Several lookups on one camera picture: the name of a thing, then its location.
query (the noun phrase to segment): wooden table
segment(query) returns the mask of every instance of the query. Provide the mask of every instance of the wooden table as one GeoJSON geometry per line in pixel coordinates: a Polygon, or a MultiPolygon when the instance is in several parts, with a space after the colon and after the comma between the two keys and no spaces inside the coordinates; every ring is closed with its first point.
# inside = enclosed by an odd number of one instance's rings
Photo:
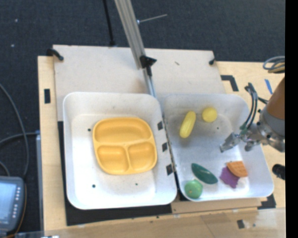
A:
{"type": "MultiPolygon", "coordinates": [[[[258,95],[263,99],[269,99],[271,94],[268,91],[264,79],[268,79],[274,90],[284,77],[283,74],[271,74],[262,68],[261,62],[216,62],[220,75],[233,76],[239,91],[233,91],[229,81],[223,81],[227,93],[241,96],[250,106],[251,98],[244,90],[244,86],[251,82],[258,95]]],[[[97,232],[99,237],[125,237],[130,230],[143,230],[138,236],[156,237],[156,233],[170,234],[173,237],[184,237],[190,234],[206,234],[201,221],[201,216],[209,213],[234,213],[236,211],[256,212],[266,198],[239,199],[230,201],[205,202],[199,207],[193,202],[180,202],[175,200],[172,203],[173,214],[163,216],[150,216],[136,219],[122,219],[106,222],[89,223],[79,226],[66,225],[66,213],[64,204],[64,190],[61,170],[61,157],[59,149],[59,137],[57,127],[57,111],[55,96],[54,58],[38,57],[38,83],[40,102],[40,131],[41,131],[41,153],[42,153],[42,179],[43,179],[43,215],[44,230],[58,231],[67,237],[90,237],[97,232]],[[44,89],[50,90],[50,103],[45,104],[44,89]]],[[[285,165],[285,154],[280,153],[270,146],[263,146],[269,169],[275,164],[285,165]]],[[[285,209],[285,181],[272,174],[274,181],[274,198],[277,209],[285,209]]]]}

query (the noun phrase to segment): yellow plate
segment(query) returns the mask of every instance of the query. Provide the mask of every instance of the yellow plate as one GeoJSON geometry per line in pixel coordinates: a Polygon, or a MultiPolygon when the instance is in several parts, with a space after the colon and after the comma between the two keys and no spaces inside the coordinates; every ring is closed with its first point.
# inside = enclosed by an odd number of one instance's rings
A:
{"type": "Polygon", "coordinates": [[[100,167],[112,175],[146,172],[157,162],[152,130],[140,118],[99,121],[93,129],[93,144],[100,167]]]}

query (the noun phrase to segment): dark floor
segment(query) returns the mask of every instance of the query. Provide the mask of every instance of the dark floor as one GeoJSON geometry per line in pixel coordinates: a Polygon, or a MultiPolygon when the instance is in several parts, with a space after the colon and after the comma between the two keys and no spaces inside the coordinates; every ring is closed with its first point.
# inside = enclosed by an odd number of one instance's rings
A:
{"type": "MultiPolygon", "coordinates": [[[[115,43],[128,43],[114,0],[107,0],[115,43]]],[[[286,0],[132,0],[146,48],[212,50],[217,60],[265,61],[285,55],[286,0]]],[[[39,130],[37,56],[53,44],[108,45],[102,0],[0,0],[0,84],[25,131],[39,130]]],[[[0,140],[21,133],[0,89],[0,140]]],[[[21,231],[40,229],[35,137],[29,136],[28,203],[21,231]]],[[[0,146],[12,176],[25,165],[22,138],[0,146]]]]}

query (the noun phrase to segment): yellow ball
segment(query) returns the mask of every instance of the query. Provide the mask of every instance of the yellow ball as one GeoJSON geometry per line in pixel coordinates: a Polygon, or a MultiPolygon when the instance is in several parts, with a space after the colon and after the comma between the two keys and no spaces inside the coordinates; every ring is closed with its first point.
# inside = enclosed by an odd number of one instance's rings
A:
{"type": "Polygon", "coordinates": [[[213,122],[217,119],[218,112],[215,108],[208,107],[202,112],[202,119],[206,122],[213,122]]]}

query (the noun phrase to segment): blue tape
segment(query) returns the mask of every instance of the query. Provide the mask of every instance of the blue tape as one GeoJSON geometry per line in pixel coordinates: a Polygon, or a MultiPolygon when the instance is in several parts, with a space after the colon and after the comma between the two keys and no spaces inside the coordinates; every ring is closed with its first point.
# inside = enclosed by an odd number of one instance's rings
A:
{"type": "Polygon", "coordinates": [[[273,90],[272,90],[272,87],[270,86],[269,80],[268,79],[265,79],[265,82],[266,82],[268,91],[270,92],[270,94],[273,94],[273,90]]]}

